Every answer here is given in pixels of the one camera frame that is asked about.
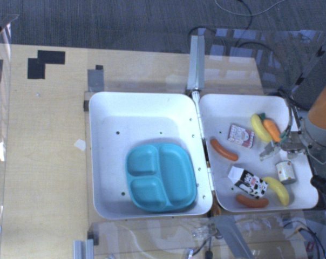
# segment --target blue divided plate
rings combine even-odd
[[[196,197],[196,182],[186,151],[172,143],[133,148],[126,158],[127,184],[132,201],[150,212],[178,210]]]

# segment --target white can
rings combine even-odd
[[[276,164],[278,178],[282,184],[291,184],[296,181],[293,164],[289,160],[281,161]]]

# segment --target hot dog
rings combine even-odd
[[[262,197],[260,199],[250,199],[249,197],[246,197],[244,195],[238,194],[236,196],[236,200],[241,203],[242,205],[245,205],[247,207],[251,208],[262,208],[269,204],[269,200],[265,197]]]
[[[227,149],[225,149],[221,144],[219,144],[219,142],[217,141],[217,139],[213,138],[210,140],[211,146],[216,150],[216,152],[218,152],[220,155],[224,156],[225,158],[231,160],[231,161],[236,161],[237,159],[239,159],[239,156],[235,153],[232,153],[230,151],[228,151]]]

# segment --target yellow banana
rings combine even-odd
[[[280,199],[280,202],[284,205],[287,206],[289,204],[289,193],[284,187],[283,184],[281,184],[280,181],[267,176],[262,179],[263,181],[267,182],[269,184],[269,187],[275,191],[277,194],[278,198]]]
[[[267,132],[267,130],[262,125],[261,119],[258,114],[253,114],[250,117],[250,123],[254,129],[256,135],[263,141],[270,142],[272,140],[271,135]]]

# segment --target white cable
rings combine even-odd
[[[275,7],[275,6],[277,6],[278,4],[280,4],[280,3],[282,3],[282,2],[285,2],[285,1],[287,1],[287,0],[280,0],[280,1],[278,1],[277,3],[273,4],[272,6],[268,7],[267,9],[265,9],[265,10],[263,10],[263,11],[260,11],[260,12],[257,12],[257,13],[254,13],[254,14],[251,14],[251,15],[246,15],[246,14],[243,14],[243,13],[237,13],[237,12],[229,11],[229,10],[227,10],[227,9],[225,9],[225,8],[223,8],[223,7],[221,7],[221,5],[217,2],[217,0],[215,0],[215,3],[216,3],[216,5],[217,5],[220,9],[222,9],[223,11],[226,11],[226,12],[228,12],[228,13],[231,13],[232,15],[238,15],[238,16],[257,16],[257,15],[260,15],[260,14],[262,14],[262,13],[264,13],[264,12],[269,11],[269,10],[272,9],[273,7]]]

